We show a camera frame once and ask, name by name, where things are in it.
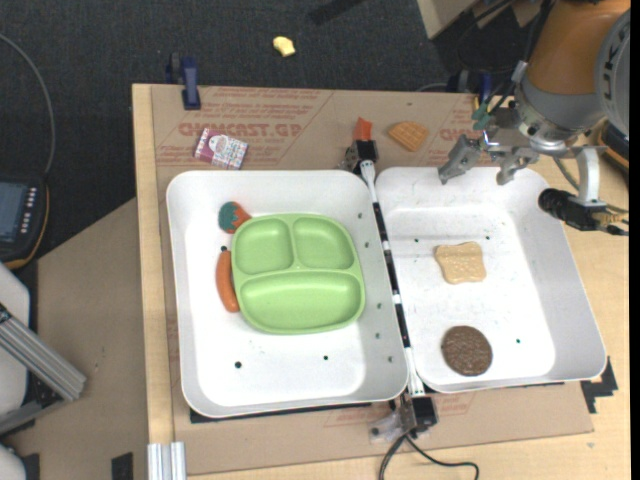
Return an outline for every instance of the sausage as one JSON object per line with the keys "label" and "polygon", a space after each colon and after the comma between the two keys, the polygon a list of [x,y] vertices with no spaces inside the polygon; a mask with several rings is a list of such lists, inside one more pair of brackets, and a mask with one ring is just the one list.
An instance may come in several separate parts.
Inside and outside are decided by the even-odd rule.
{"label": "sausage", "polygon": [[230,313],[240,311],[240,304],[231,283],[231,251],[223,248],[216,265],[216,287],[223,306]]}

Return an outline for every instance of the screen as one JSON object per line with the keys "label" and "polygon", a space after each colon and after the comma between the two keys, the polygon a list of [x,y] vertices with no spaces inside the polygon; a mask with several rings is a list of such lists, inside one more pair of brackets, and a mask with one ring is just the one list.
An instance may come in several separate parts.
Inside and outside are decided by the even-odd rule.
{"label": "screen", "polygon": [[16,239],[26,194],[26,185],[0,182],[0,242]]}

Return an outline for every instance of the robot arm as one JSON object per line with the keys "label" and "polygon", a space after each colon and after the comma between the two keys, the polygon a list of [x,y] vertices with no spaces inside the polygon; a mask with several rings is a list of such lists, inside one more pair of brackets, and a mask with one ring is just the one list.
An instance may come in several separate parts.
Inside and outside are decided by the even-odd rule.
{"label": "robot arm", "polygon": [[500,165],[499,184],[540,155],[572,158],[579,166],[579,193],[550,189],[540,206],[577,229],[602,229],[602,148],[575,143],[604,118],[629,134],[630,5],[631,0],[556,1],[530,59],[512,75],[513,100],[491,110],[490,102],[480,104],[473,118],[482,138],[460,137],[439,168],[442,183],[464,174],[482,152]]}

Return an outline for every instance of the black floor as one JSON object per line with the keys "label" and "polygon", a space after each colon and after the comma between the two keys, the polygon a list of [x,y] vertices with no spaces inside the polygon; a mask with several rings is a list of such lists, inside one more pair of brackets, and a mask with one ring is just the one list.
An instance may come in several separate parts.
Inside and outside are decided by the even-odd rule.
{"label": "black floor", "polygon": [[[131,84],[164,82],[173,51],[199,83],[415,91],[459,71],[462,16],[430,40],[416,0],[0,0],[0,33],[38,66],[57,147],[42,255],[135,195]],[[271,46],[295,41],[286,62]],[[475,62],[515,61],[526,31],[509,12],[463,48]],[[47,108],[28,64],[0,42],[0,173],[44,169]]]}

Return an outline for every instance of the wooden table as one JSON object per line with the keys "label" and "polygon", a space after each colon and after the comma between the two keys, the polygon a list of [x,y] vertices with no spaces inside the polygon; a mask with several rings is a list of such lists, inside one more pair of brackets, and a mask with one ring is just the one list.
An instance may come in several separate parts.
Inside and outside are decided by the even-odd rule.
{"label": "wooden table", "polygon": [[[159,232],[152,87],[144,84],[133,86],[133,125],[149,440],[151,443],[168,444],[175,440],[175,429],[169,374],[163,255]],[[416,104],[427,105],[436,102],[439,95],[415,93],[403,97],[410,98]],[[542,174],[551,186],[569,189],[552,162],[546,160],[548,159],[541,160],[534,169]],[[601,168],[601,197],[612,204],[628,208],[628,188],[622,176],[604,162]],[[552,439],[438,450],[434,453],[438,459],[474,461],[480,466],[482,478],[630,478],[629,241],[628,238],[610,237],[604,233],[580,233],[573,229],[567,229],[567,237],[619,387],[613,397],[597,400],[598,413],[593,415],[595,431]],[[441,468],[425,464],[426,461],[417,453],[398,454],[387,470],[387,478],[471,478],[472,475],[471,471],[440,471]],[[380,457],[375,456],[198,475],[190,478],[373,479],[377,478],[379,465]]]}

